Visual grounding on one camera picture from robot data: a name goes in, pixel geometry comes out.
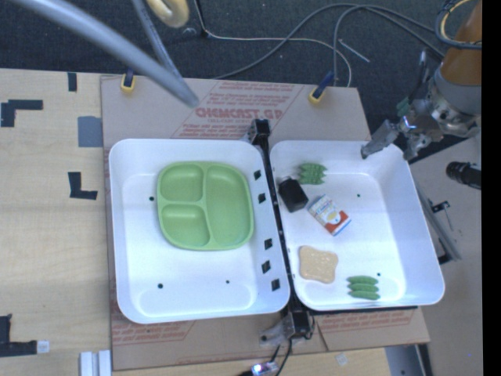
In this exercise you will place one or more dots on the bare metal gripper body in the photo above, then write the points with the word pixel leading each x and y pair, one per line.
pixel 450 120

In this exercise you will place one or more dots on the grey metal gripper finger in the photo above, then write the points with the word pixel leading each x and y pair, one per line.
pixel 379 139
pixel 415 145

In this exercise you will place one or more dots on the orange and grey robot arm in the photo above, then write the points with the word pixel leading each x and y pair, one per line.
pixel 463 59

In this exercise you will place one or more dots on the green pea pods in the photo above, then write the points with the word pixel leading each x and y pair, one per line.
pixel 312 173
pixel 363 287

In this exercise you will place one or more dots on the white and red carton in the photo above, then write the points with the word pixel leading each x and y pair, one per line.
pixel 329 215

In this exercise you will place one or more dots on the white plastic tray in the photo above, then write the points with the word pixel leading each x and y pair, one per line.
pixel 195 284
pixel 387 233

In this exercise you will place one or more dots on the black box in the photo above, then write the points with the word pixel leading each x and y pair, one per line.
pixel 293 195

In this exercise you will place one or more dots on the thin black rod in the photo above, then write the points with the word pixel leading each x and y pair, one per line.
pixel 278 214

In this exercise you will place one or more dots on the beige bread slice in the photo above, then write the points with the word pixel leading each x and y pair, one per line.
pixel 318 265

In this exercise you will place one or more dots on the green divided plate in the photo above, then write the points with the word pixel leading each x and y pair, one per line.
pixel 227 206

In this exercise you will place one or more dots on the brown cardboard board red print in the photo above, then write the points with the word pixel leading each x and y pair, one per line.
pixel 156 108

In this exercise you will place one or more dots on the black cylinder on white bracket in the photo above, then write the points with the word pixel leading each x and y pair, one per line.
pixel 465 174

